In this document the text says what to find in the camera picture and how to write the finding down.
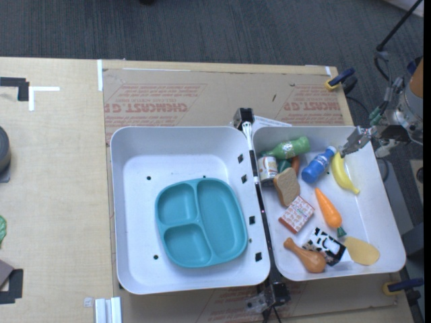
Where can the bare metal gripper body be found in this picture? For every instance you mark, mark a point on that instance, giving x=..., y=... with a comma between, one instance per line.
x=402, y=124

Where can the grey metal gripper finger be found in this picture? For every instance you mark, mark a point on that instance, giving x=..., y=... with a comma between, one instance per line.
x=353, y=145
x=359, y=131

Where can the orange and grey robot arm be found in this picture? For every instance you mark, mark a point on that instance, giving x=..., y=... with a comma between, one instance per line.
x=419, y=79

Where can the yellow banana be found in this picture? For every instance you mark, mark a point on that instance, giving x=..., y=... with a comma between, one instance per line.
x=340, y=175

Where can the blue bottle white cap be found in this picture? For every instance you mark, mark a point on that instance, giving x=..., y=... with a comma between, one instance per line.
x=316, y=167

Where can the white plastic tray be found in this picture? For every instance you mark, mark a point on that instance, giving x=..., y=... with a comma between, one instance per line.
x=370, y=207
x=141, y=167

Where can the green bottle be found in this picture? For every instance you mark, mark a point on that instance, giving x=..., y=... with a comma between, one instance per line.
x=288, y=148

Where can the large orange carrot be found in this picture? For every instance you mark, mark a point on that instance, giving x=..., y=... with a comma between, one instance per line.
x=328, y=210

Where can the brown bread slice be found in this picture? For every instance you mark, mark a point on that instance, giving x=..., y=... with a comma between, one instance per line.
x=287, y=185

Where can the white paper label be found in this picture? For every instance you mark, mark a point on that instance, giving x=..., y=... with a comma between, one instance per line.
x=271, y=121

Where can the white can orange label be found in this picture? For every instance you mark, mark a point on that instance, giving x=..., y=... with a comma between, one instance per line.
x=267, y=170

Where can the orange and white carton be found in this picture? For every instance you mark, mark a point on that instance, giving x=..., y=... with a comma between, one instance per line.
x=296, y=215

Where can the black and white carton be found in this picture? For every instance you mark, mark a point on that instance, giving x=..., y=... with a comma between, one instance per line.
x=328, y=244

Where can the thin black and white rod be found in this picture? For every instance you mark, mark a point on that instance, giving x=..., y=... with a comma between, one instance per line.
x=260, y=194

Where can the brown chicken drumstick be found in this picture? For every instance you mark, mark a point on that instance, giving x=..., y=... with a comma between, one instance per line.
x=311, y=259

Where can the brown cardboard board red print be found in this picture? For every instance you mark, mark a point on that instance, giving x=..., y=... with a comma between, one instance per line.
x=202, y=96

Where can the teal divided plate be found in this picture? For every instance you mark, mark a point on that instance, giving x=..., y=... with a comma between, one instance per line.
x=202, y=220

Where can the grey tape roll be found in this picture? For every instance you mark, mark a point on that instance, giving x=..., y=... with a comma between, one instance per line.
x=3, y=153

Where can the green toy vegetable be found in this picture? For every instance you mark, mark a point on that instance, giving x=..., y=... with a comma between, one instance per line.
x=2, y=231

